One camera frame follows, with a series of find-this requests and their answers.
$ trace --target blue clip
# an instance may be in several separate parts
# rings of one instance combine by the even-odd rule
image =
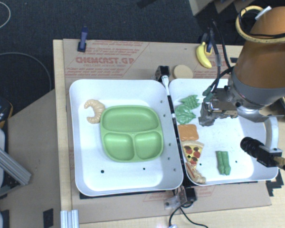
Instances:
[[[86,52],[86,37],[87,37],[87,26],[84,25],[81,29],[81,38],[80,42],[78,43],[77,51]]]

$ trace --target beige round disc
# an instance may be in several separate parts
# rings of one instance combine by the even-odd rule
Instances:
[[[186,65],[177,65],[173,71],[175,78],[193,78],[193,71]]]

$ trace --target table surface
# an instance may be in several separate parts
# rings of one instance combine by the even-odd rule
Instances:
[[[227,46],[229,57],[238,57],[240,46]],[[63,40],[53,41],[54,49],[54,71],[55,71],[55,92],[57,110],[57,134],[58,134],[58,157],[59,157],[59,177],[61,209],[72,210],[71,180],[69,167],[69,152],[67,139],[67,114],[66,114],[66,87],[64,71],[64,50]],[[285,157],[285,118],[279,120],[279,148]],[[194,222],[207,225],[209,228],[220,227],[267,227],[285,228],[285,171],[281,171],[284,185],[281,189],[274,189],[274,196],[271,197],[271,206],[233,209],[212,212],[202,212],[188,214]],[[108,228],[108,227],[168,227],[169,217],[151,217],[139,219],[126,219],[119,221],[98,222],[80,224],[81,228]],[[172,220],[177,227],[193,227],[183,215],[175,215]]]

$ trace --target green divided plate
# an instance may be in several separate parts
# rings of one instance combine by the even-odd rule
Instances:
[[[163,150],[161,122],[146,106],[106,108],[100,119],[100,133],[104,151],[114,161],[150,161]]]

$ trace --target dark floor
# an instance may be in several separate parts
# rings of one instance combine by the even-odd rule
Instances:
[[[214,19],[228,45],[243,45],[234,27],[237,12],[230,5],[218,14],[213,3],[197,16],[189,0],[156,0],[140,8],[142,0],[0,0],[11,10],[10,21],[0,28],[0,95],[10,100],[14,114],[54,86],[54,39],[88,39],[198,43]],[[254,5],[285,6],[285,0],[256,0]],[[0,25],[8,10],[0,4]],[[43,66],[50,74],[51,84]]]

